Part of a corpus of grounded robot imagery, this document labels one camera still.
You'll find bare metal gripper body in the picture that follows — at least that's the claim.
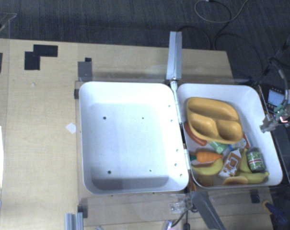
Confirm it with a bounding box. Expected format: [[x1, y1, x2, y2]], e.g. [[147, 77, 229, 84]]
[[277, 108, 290, 128]]

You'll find white plastic tray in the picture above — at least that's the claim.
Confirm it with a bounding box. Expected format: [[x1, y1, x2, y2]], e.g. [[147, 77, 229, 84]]
[[79, 81, 190, 196], [177, 83, 284, 189]]

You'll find small orange and white carton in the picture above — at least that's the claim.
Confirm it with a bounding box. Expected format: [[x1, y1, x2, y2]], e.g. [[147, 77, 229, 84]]
[[231, 133, 252, 150]]

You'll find green and white can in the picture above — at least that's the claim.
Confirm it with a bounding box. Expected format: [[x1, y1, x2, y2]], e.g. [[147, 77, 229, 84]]
[[246, 149, 266, 173]]

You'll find yellow banana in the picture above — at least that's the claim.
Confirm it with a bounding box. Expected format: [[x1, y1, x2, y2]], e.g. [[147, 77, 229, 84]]
[[235, 171, 269, 184], [238, 148, 252, 173], [191, 157, 224, 176]]

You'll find tall orange and white carton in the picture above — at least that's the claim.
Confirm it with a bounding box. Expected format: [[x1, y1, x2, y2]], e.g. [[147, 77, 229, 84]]
[[218, 149, 243, 179]]

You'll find green bottle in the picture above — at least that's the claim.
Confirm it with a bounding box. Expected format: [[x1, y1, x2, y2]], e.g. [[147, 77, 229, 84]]
[[209, 140, 229, 154]]

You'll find orange divided plate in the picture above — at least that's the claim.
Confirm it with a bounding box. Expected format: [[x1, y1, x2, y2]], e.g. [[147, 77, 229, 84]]
[[185, 96, 243, 145]]

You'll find tan biscuit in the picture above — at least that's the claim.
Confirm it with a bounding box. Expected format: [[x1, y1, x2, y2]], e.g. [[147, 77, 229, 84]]
[[222, 176, 249, 185]]

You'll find orange carrot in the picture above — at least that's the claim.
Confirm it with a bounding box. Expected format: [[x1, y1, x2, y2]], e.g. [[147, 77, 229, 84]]
[[189, 151, 223, 163]]

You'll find red sausage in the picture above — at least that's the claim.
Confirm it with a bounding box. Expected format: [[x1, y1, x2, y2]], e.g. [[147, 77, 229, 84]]
[[184, 122, 208, 146]]

